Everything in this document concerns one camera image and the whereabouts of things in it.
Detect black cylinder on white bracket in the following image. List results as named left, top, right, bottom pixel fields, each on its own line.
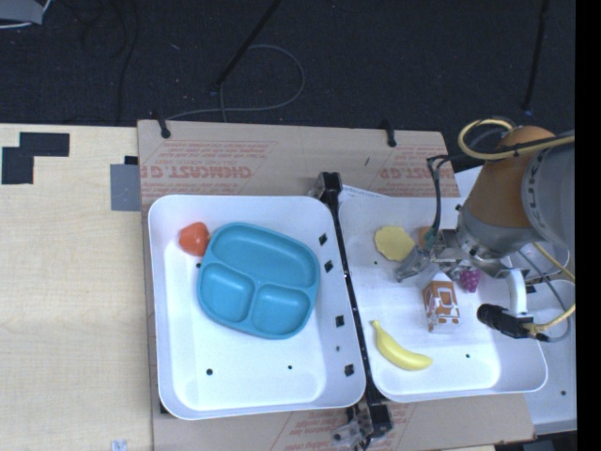
left=476, top=268, right=537, bottom=340

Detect black block with wires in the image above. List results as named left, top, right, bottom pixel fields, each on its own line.
left=315, top=171, right=344, bottom=202
left=364, top=400, right=394, bottom=440

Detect yellow round biscuit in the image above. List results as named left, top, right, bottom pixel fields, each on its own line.
left=374, top=225, right=417, bottom=263

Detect orange and white carton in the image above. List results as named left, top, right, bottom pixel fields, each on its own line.
left=421, top=270, right=462, bottom=335

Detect red-orange toy tomato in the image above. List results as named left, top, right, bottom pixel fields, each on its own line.
left=177, top=221, right=211, bottom=257

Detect yellow banana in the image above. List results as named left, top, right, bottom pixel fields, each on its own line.
left=371, top=319, right=434, bottom=372

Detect thin black rod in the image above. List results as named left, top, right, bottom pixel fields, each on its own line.
left=327, top=190, right=382, bottom=422

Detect white plastic tray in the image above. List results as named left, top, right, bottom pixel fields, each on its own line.
left=337, top=190, right=549, bottom=404
left=147, top=194, right=368, bottom=421

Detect purple toy grapes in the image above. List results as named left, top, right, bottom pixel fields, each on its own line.
left=457, top=267, right=483, bottom=294

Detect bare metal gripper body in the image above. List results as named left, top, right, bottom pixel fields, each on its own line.
left=424, top=228, right=507, bottom=277

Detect blue divided plate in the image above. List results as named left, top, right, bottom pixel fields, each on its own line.
left=195, top=221, right=322, bottom=341

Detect brown cardboard board red print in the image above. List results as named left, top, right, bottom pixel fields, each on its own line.
left=135, top=119, right=537, bottom=451

